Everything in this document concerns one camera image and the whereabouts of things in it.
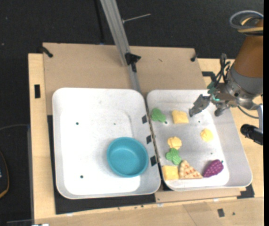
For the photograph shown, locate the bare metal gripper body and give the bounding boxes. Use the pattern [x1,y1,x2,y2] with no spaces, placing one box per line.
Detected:
[209,82,263,110]

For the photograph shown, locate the yellow square biscuit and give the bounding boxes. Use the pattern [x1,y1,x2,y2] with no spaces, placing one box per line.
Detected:
[161,165,179,181]
[171,110,189,125]

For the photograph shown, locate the yellow lumpy toy food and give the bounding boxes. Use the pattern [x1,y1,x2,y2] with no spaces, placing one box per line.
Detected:
[167,137,183,151]
[200,128,214,143]

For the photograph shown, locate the white plastic tray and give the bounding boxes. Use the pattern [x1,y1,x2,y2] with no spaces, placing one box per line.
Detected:
[146,89,253,192]
[51,87,162,200]

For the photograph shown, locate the green broccoli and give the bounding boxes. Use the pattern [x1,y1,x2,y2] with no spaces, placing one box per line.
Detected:
[150,107,168,123]
[165,148,183,166]

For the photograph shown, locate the purple grapes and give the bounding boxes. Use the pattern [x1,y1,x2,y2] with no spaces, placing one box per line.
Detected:
[203,159,225,178]

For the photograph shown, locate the pizza slice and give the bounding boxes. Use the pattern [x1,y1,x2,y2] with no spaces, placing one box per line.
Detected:
[178,160,204,180]

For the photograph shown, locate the blue bowl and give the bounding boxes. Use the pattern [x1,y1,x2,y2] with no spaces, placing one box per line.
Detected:
[106,137,149,178]

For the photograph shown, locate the brown cardboard board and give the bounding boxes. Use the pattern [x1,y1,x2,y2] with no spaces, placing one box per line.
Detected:
[41,42,243,203]

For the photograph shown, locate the black cylinder on white bracket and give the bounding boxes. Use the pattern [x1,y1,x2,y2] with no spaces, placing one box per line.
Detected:
[240,104,264,146]

